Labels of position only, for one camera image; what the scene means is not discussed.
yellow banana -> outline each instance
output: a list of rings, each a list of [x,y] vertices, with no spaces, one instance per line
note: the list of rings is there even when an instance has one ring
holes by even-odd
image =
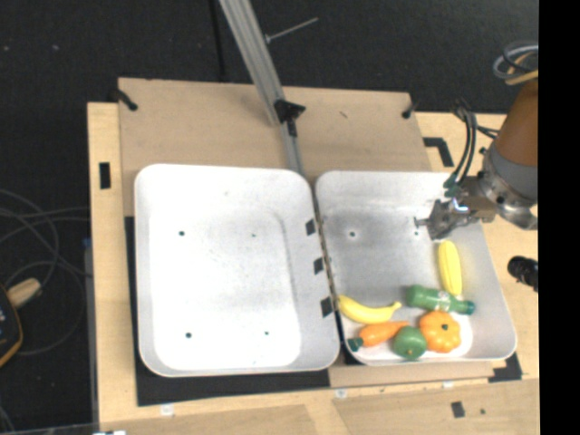
[[[386,323],[401,306],[402,304],[396,301],[390,306],[370,307],[358,303],[350,296],[338,295],[338,309],[340,312],[360,324]]]
[[[454,296],[461,295],[463,279],[457,247],[452,241],[443,240],[437,254],[443,289]]]

black device with yellow edge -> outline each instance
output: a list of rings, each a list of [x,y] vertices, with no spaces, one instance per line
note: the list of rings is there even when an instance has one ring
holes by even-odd
[[[2,367],[22,345],[23,334],[18,314],[0,285],[0,367]]]

pumpkin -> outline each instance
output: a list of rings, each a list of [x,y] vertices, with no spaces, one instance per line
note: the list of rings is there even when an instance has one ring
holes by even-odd
[[[427,349],[436,353],[449,353],[461,345],[461,328],[451,314],[431,311],[419,320],[419,328],[427,340]]]

white tray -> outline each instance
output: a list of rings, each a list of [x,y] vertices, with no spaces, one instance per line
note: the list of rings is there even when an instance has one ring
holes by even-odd
[[[314,371],[336,359],[305,179],[284,169],[156,164],[134,191],[140,355],[153,372]]]
[[[405,305],[409,285],[442,289],[437,244],[414,218],[427,218],[443,182],[435,172],[332,171],[316,183],[316,198],[330,271],[337,295],[369,306],[400,301],[392,320],[418,325],[425,311]],[[461,326],[462,344],[451,353],[426,352],[417,363],[454,360],[499,360],[516,348],[516,332],[480,224],[455,229],[449,236],[459,251],[464,299],[473,301],[473,315],[452,314]],[[340,314],[345,339],[362,326]],[[351,350],[367,365],[401,363],[387,343]]]

carrot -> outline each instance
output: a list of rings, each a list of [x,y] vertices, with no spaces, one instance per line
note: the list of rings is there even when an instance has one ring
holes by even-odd
[[[388,321],[380,324],[365,325],[357,338],[348,340],[351,349],[356,352],[361,346],[375,346],[394,337],[409,321]]]

